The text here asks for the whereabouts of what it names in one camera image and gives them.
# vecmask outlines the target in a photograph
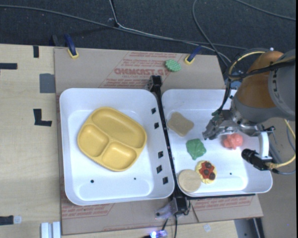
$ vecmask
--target cardboard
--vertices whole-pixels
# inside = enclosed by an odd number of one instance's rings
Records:
[[[62,139],[60,127],[60,94],[69,88],[147,88],[151,75],[161,75],[161,91],[168,89],[223,89],[224,81],[216,56],[197,55],[186,65],[187,54],[78,49],[72,59],[67,48],[55,48],[55,83],[58,119],[59,163],[61,177],[62,234],[81,234],[143,227],[161,227],[165,220],[156,219],[155,211],[169,200],[78,206],[64,191]],[[173,59],[181,65],[178,72],[164,66]],[[191,211],[178,224],[191,224],[261,217],[257,195],[191,200]]]

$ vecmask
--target yellow plate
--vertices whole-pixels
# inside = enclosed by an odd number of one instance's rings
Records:
[[[113,171],[130,168],[146,142],[146,131],[138,122],[110,107],[95,110],[77,136],[87,157]]]

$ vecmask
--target blue clamp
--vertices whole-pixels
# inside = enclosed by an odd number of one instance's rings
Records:
[[[70,54],[70,57],[72,59],[78,58],[79,54],[76,51],[76,48],[75,48],[75,45],[74,45],[74,42],[73,42],[71,36],[69,34],[64,34],[64,38],[65,38],[66,44],[68,46],[68,52]]]
[[[202,46],[198,46],[190,55],[188,55],[185,59],[184,62],[187,65],[190,65],[194,61],[194,57],[198,54],[198,52],[202,49]]]

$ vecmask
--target green textured sponge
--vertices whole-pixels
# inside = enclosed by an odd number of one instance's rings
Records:
[[[193,160],[201,157],[207,151],[204,147],[204,144],[198,138],[187,141],[186,147]]]
[[[170,59],[165,62],[165,66],[170,71],[179,71],[181,69],[180,64],[178,64],[175,60]]]

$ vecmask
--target black fabric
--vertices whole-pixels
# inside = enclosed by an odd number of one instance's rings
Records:
[[[241,0],[272,13],[296,17],[296,0]],[[193,17],[194,0],[113,0],[118,22],[128,28],[177,39],[207,42]],[[115,25],[109,0],[0,0],[0,4],[43,8]],[[286,52],[296,47],[296,22],[232,0],[198,0],[197,19],[210,41]],[[0,8],[0,43],[50,45],[69,33],[76,47],[190,53],[195,46],[137,36],[47,12]],[[242,50],[218,47],[231,60]],[[214,52],[203,49],[202,54]]]

